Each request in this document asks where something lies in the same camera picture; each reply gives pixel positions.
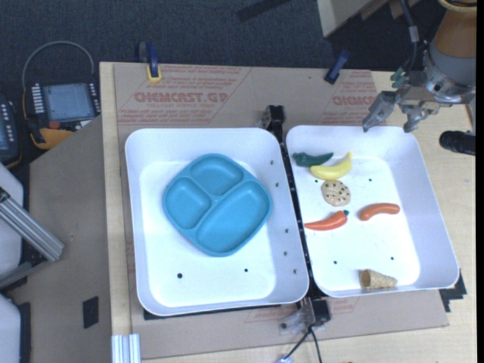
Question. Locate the green chili pepper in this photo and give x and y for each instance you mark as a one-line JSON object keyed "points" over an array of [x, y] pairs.
{"points": [[308, 158]]}

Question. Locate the tan chocolate chip biscuit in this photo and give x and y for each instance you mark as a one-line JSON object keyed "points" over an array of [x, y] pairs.
{"points": [[336, 193]]}

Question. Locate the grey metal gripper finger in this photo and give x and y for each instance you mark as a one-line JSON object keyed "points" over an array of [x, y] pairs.
{"points": [[414, 119], [378, 110]]}

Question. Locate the blue divided plate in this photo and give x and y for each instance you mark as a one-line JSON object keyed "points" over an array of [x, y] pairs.
{"points": [[217, 204]]}

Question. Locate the brown cardboard board red print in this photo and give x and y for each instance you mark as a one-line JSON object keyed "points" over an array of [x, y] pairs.
{"points": [[211, 89]]}

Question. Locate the orange sausage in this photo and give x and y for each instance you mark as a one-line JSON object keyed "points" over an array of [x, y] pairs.
{"points": [[378, 211]]}

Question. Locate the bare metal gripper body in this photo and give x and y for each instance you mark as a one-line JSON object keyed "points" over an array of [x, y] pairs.
{"points": [[431, 89]]}

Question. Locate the orange carrot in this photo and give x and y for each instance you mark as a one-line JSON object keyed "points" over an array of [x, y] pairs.
{"points": [[327, 221]]}

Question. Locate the thin black rod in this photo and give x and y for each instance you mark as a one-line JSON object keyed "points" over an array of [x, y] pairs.
{"points": [[298, 218]]}

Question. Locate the yellow banana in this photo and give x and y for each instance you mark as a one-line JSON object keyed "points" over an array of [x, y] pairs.
{"points": [[332, 169]]}

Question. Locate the white plastic tray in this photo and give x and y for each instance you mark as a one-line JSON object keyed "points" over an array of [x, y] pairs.
{"points": [[378, 252], [211, 278]]}

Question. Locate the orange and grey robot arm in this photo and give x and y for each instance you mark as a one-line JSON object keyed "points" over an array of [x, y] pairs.
{"points": [[453, 36]]}

